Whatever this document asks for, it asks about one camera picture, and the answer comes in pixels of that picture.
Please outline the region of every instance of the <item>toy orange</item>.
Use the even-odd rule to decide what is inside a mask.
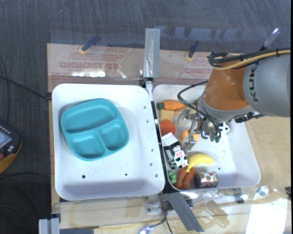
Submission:
[[[161,130],[161,135],[164,136],[166,134],[172,133],[173,135],[176,132],[176,127],[174,123],[172,123],[170,120],[162,120],[159,124],[160,130]]]

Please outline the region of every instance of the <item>kuka logo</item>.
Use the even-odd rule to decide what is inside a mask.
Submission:
[[[256,65],[256,67],[251,69],[251,74],[250,74],[250,79],[249,79],[249,82],[251,83],[250,94],[253,97],[253,101],[258,101],[258,99],[256,98],[256,91],[255,91],[255,85],[254,85],[254,76],[255,76],[254,73],[255,73],[256,69],[257,69],[257,65]]]

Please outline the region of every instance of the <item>toy sausage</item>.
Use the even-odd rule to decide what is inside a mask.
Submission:
[[[186,173],[186,176],[182,182],[182,188],[183,190],[188,190],[190,189],[190,183],[194,178],[194,175],[196,173],[196,169],[194,167],[191,167],[190,171]]]
[[[184,166],[184,167],[182,167],[182,168],[178,171],[178,173],[177,173],[177,182],[174,183],[174,186],[175,186],[176,188],[178,188],[178,189],[181,189],[181,188],[182,188],[182,183],[183,183],[184,178],[185,178],[185,176],[186,176],[186,174],[187,174],[187,172],[186,172],[187,167],[188,167],[188,166]]]

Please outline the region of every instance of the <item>wire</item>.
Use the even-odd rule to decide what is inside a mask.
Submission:
[[[171,230],[171,228],[170,228],[170,225],[169,225],[169,223],[168,223],[167,218],[166,218],[166,224],[167,224],[167,226],[168,226],[168,229],[169,229],[170,233],[173,234],[173,233],[172,233],[172,230]]]
[[[24,215],[16,208],[8,206],[8,205],[0,205],[0,209],[10,209],[18,213],[23,219],[25,218]]]
[[[227,70],[231,68],[241,68],[243,65],[249,65],[251,62],[255,62],[258,60],[265,59],[271,56],[278,56],[283,54],[290,54],[290,48],[282,48],[282,49],[275,49],[275,50],[266,50],[266,51],[257,51],[249,54],[244,55],[237,55],[226,57],[227,53],[211,53],[208,56],[209,63],[213,66],[216,70]],[[219,64],[232,62],[232,61],[239,61],[238,63],[232,64],[230,66],[222,67]]]
[[[47,180],[46,178],[42,177],[42,176],[39,176],[39,175],[35,175],[35,174],[14,174],[14,175],[11,175],[11,176],[7,176],[5,178],[2,178],[0,179],[0,182],[2,181],[5,181],[5,180],[9,180],[9,179],[12,179],[12,178],[16,178],[16,177],[34,177],[34,178],[39,178],[47,183],[50,184],[50,181]]]
[[[181,90],[181,91],[178,93],[177,97],[178,97],[178,99],[179,99],[179,101],[180,101],[181,103],[185,104],[185,105],[186,105],[187,107],[189,107],[189,108],[192,108],[193,110],[197,111],[199,114],[203,115],[206,119],[208,119],[208,120],[214,125],[215,131],[216,131],[215,135],[217,135],[217,134],[220,134],[220,131],[218,130],[218,127],[217,127],[216,123],[211,119],[211,117],[208,116],[207,114],[205,114],[204,112],[198,110],[196,107],[192,106],[189,102],[187,102],[185,99],[183,99],[183,98],[181,97],[181,94],[182,94],[184,91],[186,91],[186,90],[188,90],[188,89],[190,89],[190,88],[196,87],[196,86],[203,85],[203,84],[205,84],[205,83],[207,83],[207,82],[208,82],[208,80],[206,80],[206,81],[202,81],[202,82],[197,83],[197,84],[194,84],[194,85],[191,85],[191,86],[189,86],[189,87],[187,87],[187,88]]]
[[[7,77],[7,73],[6,70],[3,68],[3,61],[0,58],[0,70],[2,72],[2,75],[6,78]],[[10,119],[10,114],[9,114],[9,101],[10,101],[10,94],[9,94],[9,84],[7,81],[5,81],[5,89],[6,89],[6,107],[5,107],[5,119],[8,122]]]
[[[164,218],[161,220],[161,222],[159,222],[157,224],[154,224],[154,225],[151,225],[149,228],[154,228],[154,227],[159,226],[159,225],[163,224],[164,222],[166,222],[167,223],[167,226],[169,228],[170,233],[173,234],[172,233],[172,230],[170,228],[170,225],[168,223],[168,220],[167,220],[167,214],[168,214],[168,212],[167,211],[163,211],[163,213],[164,213]]]
[[[3,77],[3,76],[0,75],[0,78],[1,78],[1,79],[4,79],[4,80],[6,80],[6,81],[8,81],[8,82],[10,82],[10,83],[12,83],[12,84],[14,84],[14,85],[17,85],[17,86],[19,86],[19,87],[21,87],[21,88],[23,88],[23,89],[26,89],[26,90],[28,90],[29,92],[32,92],[32,93],[34,93],[35,95],[37,95],[37,96],[39,96],[39,97],[42,97],[42,98],[44,98],[44,99],[49,99],[49,97],[47,97],[47,96],[43,96],[43,95],[41,95],[41,94],[35,92],[34,90],[31,90],[31,89],[29,89],[29,88],[27,88],[27,87],[24,87],[24,86],[22,86],[22,85],[20,85],[20,84],[18,84],[18,83],[16,83],[16,82],[14,82],[14,81],[12,81],[12,80],[6,78],[6,77]]]
[[[1,178],[0,179],[0,183],[1,182],[4,182],[4,181],[7,181],[7,180],[10,180],[10,179],[14,179],[14,178],[18,178],[18,177],[33,177],[33,178],[38,178],[38,179],[41,179],[41,180],[43,180],[43,181],[45,181],[46,183],[48,183],[48,184],[50,184],[50,181],[49,180],[47,180],[47,179],[45,179],[44,177],[42,177],[42,176],[39,176],[39,175],[34,175],[34,174],[15,174],[15,175],[11,175],[11,176],[6,176],[6,175],[4,175],[5,176],[5,178]],[[20,186],[16,181],[13,181],[12,180],[12,182],[19,188],[19,189],[21,189],[25,194],[26,194],[26,196],[30,199],[30,201],[33,203],[33,205],[34,205],[34,208],[35,208],[35,210],[36,210],[36,212],[37,212],[37,214],[38,214],[38,219],[40,218],[40,211],[39,211],[39,209],[38,209],[38,207],[37,207],[37,205],[36,205],[36,203],[35,203],[35,201],[34,201],[34,199],[29,195],[29,193],[22,187],[22,186]],[[0,209],[1,208],[8,208],[8,209],[11,209],[11,210],[14,210],[14,211],[18,211],[18,210],[16,210],[15,208],[13,208],[13,207],[10,207],[10,206],[0,206]],[[20,228],[20,229],[25,229],[25,230],[34,230],[34,229],[37,229],[37,227],[23,227],[23,226],[19,226],[19,225],[17,225],[17,224],[14,224],[9,218],[7,218],[3,213],[1,213],[2,214],[2,216],[7,220],[7,222],[9,223],[9,224],[11,224],[11,225],[13,225],[14,227],[17,227],[17,228]]]

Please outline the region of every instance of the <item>cow print carton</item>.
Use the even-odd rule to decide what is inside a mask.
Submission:
[[[186,154],[179,140],[172,133],[162,136],[162,142],[164,153],[172,170],[179,170],[188,165]]]

